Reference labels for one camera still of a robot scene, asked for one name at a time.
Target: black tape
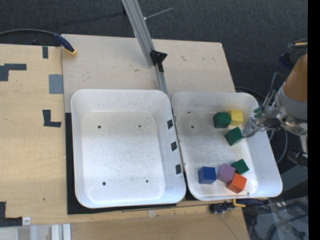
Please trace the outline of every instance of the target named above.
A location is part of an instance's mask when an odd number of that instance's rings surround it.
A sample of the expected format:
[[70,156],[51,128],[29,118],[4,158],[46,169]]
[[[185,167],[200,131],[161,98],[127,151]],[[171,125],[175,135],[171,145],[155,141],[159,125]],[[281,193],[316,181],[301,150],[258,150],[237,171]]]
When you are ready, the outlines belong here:
[[5,66],[0,66],[0,81],[8,81],[9,70]]
[[48,59],[49,58],[49,53],[48,53],[48,47],[47,46],[42,46],[42,58],[43,59]]
[[5,63],[4,67],[8,70],[27,70],[27,64]]
[[174,122],[172,122],[172,120],[169,120],[166,123],[168,124],[168,129],[170,129],[172,126],[174,126]]
[[0,81],[7,82],[9,80],[9,70],[27,70],[27,64],[5,63],[0,66]]
[[43,113],[43,119],[44,119],[44,124],[43,126],[48,126],[48,127],[61,127],[61,122],[52,122],[51,121],[51,110],[49,109],[44,109],[42,110]]
[[178,145],[177,145],[177,142],[176,142],[176,141],[173,142],[173,143],[171,143],[171,149],[172,149],[172,151],[175,151],[175,150],[177,149],[177,147],[178,147]]
[[6,218],[6,202],[0,202],[0,228],[22,226],[22,217]]
[[181,165],[177,164],[175,166],[175,174],[180,174],[182,172]]

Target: metal pole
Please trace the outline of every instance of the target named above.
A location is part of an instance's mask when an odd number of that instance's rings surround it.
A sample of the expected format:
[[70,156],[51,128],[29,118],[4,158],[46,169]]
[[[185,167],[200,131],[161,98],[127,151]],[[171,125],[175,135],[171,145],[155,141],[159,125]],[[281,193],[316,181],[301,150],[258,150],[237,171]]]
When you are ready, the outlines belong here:
[[[121,0],[126,14],[130,20],[135,37],[137,38],[143,55],[149,67],[154,64],[151,60],[151,52],[155,50],[152,42],[145,18],[141,12],[138,0]],[[168,94],[165,75],[159,71],[159,66],[156,64],[156,76],[158,80],[159,89]]]

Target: gray tape square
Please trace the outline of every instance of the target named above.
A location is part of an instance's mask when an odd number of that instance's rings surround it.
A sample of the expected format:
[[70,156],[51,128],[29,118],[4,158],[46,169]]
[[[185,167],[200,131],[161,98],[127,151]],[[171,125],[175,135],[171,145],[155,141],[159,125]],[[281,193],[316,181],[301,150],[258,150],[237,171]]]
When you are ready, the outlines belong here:
[[63,94],[64,82],[61,74],[49,75],[49,94]]
[[49,53],[48,53],[48,47],[47,46],[42,46],[42,58],[48,59],[49,58]]

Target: orange cube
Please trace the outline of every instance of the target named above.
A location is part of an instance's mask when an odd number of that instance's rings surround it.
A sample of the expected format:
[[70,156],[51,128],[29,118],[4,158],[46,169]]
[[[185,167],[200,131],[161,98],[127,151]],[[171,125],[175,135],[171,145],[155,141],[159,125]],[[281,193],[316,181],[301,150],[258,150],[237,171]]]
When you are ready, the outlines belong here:
[[238,194],[242,190],[244,190],[246,182],[247,182],[247,178],[243,177],[239,173],[235,173],[233,176],[233,180],[230,183],[228,183],[226,187],[229,190]]

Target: white tray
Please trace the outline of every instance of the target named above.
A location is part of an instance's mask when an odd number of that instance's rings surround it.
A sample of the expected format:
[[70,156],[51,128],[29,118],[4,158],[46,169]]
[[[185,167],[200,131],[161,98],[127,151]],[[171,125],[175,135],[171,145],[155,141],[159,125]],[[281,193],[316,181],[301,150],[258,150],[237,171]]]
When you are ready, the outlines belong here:
[[[275,197],[282,191],[282,180],[270,146],[267,133],[257,132],[230,146],[224,135],[231,130],[215,128],[213,116],[230,109],[243,112],[244,123],[259,105],[246,93],[236,92],[177,92],[172,98],[176,130],[186,172],[187,184],[192,195],[202,201],[234,198]],[[199,184],[198,170],[223,163],[231,165],[244,159],[249,171],[245,188],[236,194],[222,181]]]
[[75,194],[83,206],[174,204],[185,196],[164,92],[81,89],[71,113]]

